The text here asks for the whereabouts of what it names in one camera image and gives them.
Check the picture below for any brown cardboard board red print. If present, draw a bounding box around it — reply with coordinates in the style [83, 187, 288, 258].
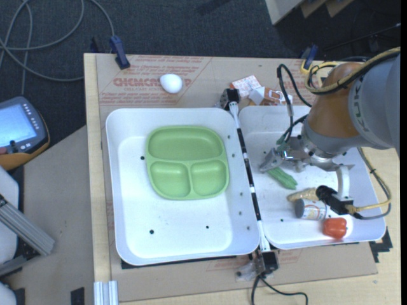
[95, 54, 379, 302]

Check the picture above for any green pea pod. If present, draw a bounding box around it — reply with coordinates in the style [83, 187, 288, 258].
[266, 166, 299, 190]

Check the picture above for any green divided plate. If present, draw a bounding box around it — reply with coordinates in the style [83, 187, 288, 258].
[145, 125, 230, 200]

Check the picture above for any black cylinder on white bracket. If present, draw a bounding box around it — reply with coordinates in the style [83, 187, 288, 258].
[315, 163, 356, 215]

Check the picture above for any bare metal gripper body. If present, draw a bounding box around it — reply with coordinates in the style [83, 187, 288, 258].
[279, 135, 338, 173]

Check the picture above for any small white and orange can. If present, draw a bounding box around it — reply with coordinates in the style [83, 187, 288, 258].
[294, 198, 328, 221]

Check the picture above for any black block with thin wires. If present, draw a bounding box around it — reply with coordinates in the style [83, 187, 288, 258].
[254, 250, 280, 278]
[219, 88, 241, 110]

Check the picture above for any thin black and white rod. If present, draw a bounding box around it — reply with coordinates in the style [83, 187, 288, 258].
[229, 101, 270, 251]

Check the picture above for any orange bell pepper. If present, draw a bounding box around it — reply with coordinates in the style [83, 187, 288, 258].
[322, 217, 348, 238]

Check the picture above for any white plastic tray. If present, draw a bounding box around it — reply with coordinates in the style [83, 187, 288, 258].
[237, 105, 387, 250]
[105, 107, 261, 266]

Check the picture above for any orange and white packet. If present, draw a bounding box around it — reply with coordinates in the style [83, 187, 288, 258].
[230, 74, 262, 98]

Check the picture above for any beige croissant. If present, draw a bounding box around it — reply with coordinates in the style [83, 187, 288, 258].
[286, 187, 319, 202]

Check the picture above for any white and orange carton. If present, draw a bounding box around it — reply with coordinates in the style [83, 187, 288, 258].
[247, 86, 286, 106]

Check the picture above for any white egg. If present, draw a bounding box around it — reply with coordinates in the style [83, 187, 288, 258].
[159, 73, 184, 94]

